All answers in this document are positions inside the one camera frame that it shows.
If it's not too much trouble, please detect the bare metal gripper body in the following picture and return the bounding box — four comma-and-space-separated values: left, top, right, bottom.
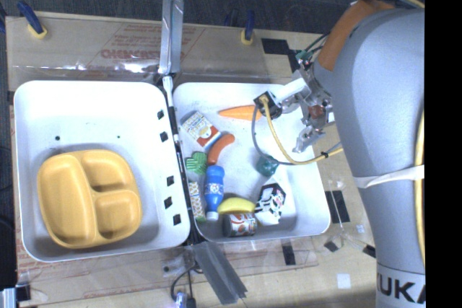
281, 69, 336, 135

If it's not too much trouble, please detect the black and white carton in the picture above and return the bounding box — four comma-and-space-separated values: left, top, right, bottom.
254, 182, 287, 226

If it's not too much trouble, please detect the orange carrot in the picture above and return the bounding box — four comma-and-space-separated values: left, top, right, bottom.
217, 105, 263, 122

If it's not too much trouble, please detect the white plastic tray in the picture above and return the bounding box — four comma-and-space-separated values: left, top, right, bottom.
172, 82, 332, 243
13, 79, 192, 263

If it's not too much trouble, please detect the orange sausage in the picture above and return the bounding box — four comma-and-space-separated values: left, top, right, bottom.
206, 133, 236, 166

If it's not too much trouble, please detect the yellow banana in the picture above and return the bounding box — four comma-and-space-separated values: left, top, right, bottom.
217, 196, 257, 216

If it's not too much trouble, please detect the blue bottle with white cap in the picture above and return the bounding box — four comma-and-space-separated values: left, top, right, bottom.
204, 164, 226, 222

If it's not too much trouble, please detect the small can with orange label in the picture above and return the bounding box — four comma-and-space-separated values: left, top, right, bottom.
222, 212, 258, 238

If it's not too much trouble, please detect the white orange and red carton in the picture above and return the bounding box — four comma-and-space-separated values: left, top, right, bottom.
180, 110, 222, 149

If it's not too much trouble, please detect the green ridged toy food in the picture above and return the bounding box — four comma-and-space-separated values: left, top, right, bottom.
185, 151, 209, 176

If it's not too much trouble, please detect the white packet with orange pattern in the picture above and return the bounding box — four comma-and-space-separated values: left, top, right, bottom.
188, 180, 207, 223

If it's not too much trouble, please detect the brown cardboard board red print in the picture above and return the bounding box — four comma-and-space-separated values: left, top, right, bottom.
5, 10, 377, 308

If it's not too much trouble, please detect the yellow divided plate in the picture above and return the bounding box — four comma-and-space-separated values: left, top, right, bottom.
36, 149, 144, 250

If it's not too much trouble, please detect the black cylinder on white bracket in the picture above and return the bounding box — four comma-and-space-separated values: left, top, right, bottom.
253, 77, 308, 120

